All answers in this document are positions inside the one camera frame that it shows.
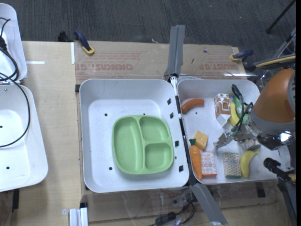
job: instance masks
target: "green plate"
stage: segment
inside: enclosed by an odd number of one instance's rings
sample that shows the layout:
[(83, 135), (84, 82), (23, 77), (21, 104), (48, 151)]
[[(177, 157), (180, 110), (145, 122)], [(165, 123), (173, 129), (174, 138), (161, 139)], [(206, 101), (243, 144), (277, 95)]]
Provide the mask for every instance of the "green plate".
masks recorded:
[(168, 125), (159, 117), (132, 115), (113, 126), (114, 159), (128, 174), (151, 174), (167, 170), (174, 161)]

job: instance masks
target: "toy banana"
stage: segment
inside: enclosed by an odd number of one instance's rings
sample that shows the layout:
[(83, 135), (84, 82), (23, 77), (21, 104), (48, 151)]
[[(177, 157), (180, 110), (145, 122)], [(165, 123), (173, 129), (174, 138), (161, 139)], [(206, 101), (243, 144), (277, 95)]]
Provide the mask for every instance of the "toy banana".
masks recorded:
[(249, 177), (249, 163), (251, 159), (259, 153), (259, 150), (256, 151), (246, 151), (244, 154), (240, 157), (239, 163), (240, 163), (240, 170), (241, 170), (241, 175), (244, 178)]

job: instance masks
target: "toy carrot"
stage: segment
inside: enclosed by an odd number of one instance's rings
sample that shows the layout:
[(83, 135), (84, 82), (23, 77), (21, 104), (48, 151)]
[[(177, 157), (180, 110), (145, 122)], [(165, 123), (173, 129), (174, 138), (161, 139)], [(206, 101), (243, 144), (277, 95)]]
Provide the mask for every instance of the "toy carrot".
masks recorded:
[(196, 173), (198, 179), (202, 179), (202, 163), (201, 163), (201, 153), (199, 148), (192, 145), (189, 149), (192, 167)]

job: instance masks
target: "sponge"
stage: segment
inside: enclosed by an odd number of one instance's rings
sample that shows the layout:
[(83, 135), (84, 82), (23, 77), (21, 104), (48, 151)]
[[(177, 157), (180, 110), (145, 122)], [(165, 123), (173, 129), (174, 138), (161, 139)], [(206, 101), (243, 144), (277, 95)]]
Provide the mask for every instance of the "sponge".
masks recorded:
[(194, 135), (193, 139), (196, 139), (194, 145), (196, 145), (200, 150), (205, 150), (208, 141), (208, 135), (204, 134), (197, 130), (196, 134)]

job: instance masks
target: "yellow cable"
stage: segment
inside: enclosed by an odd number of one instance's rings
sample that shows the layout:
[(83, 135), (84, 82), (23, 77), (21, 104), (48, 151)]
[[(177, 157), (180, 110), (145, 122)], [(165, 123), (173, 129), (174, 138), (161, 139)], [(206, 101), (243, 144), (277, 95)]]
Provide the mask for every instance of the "yellow cable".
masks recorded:
[(286, 58), (278, 58), (278, 59), (267, 61), (267, 62), (264, 62), (264, 63), (261, 63), (261, 64), (257, 64), (256, 67), (262, 67), (262, 66), (265, 66), (265, 65), (271, 65), (271, 64), (275, 64), (275, 63), (280, 63), (280, 62), (284, 62), (284, 61), (295, 59), (295, 58), (296, 58), (296, 55), (289, 56), (289, 57), (286, 57)]

